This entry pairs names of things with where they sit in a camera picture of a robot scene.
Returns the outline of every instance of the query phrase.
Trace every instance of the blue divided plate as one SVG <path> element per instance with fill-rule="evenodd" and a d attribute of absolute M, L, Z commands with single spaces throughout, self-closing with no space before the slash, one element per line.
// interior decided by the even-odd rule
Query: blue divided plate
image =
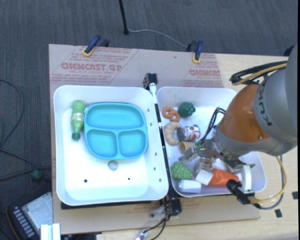
<path fill-rule="evenodd" d="M 130 103 L 100 102 L 84 116 L 84 135 L 89 151 L 107 160 L 134 159 L 148 147 L 143 112 Z"/>

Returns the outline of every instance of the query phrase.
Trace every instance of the toy bottle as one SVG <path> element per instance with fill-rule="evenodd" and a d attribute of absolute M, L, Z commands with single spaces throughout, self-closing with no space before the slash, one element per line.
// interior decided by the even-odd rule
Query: toy bottle
<path fill-rule="evenodd" d="M 85 108 L 86 105 L 81 100 L 76 100 L 72 104 L 72 117 L 71 117 L 71 126 L 72 126 L 72 139 L 80 139 L 80 131 L 85 123 Z"/>

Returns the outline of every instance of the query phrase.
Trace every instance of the cardboard sheet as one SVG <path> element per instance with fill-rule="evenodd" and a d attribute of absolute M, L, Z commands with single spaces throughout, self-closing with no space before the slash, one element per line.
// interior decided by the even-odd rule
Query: cardboard sheet
<path fill-rule="evenodd" d="M 159 201 L 61 208 L 56 193 L 54 92 L 63 85 L 142 87 L 147 73 L 157 74 L 158 89 L 165 86 L 222 88 L 216 57 L 202 53 L 200 63 L 194 64 L 191 52 L 96 47 L 87 58 L 81 53 L 83 49 L 84 46 L 49 45 L 53 222 L 60 223 L 61 234 L 151 227 L 158 221 L 150 220 L 150 211 L 160 206 Z M 242 205 L 231 195 L 183 197 L 181 205 L 182 212 L 168 226 L 260 217 L 256 208 Z"/>

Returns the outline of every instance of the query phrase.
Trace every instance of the blue clamp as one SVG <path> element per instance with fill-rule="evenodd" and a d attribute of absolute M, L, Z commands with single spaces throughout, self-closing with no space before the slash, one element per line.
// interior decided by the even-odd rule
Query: blue clamp
<path fill-rule="evenodd" d="M 201 40 L 198 41 L 195 51 L 193 52 L 192 55 L 192 62 L 195 64 L 199 64 L 200 60 L 201 60 L 201 52 L 202 52 L 202 46 L 203 46 L 203 42 Z"/>
<path fill-rule="evenodd" d="M 82 55 L 85 57 L 89 57 L 93 51 L 94 51 L 94 47 L 97 45 L 98 41 L 100 40 L 101 36 L 100 35 L 96 35 L 92 41 L 89 43 L 89 45 L 87 45 L 83 51 L 82 51 Z"/>

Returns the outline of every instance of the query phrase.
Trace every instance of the toy can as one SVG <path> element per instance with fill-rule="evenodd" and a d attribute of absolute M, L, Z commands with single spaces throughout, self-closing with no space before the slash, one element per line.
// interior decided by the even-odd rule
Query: toy can
<path fill-rule="evenodd" d="M 181 142 L 191 142 L 200 137 L 200 129 L 197 124 L 180 127 L 176 130 L 177 137 Z"/>

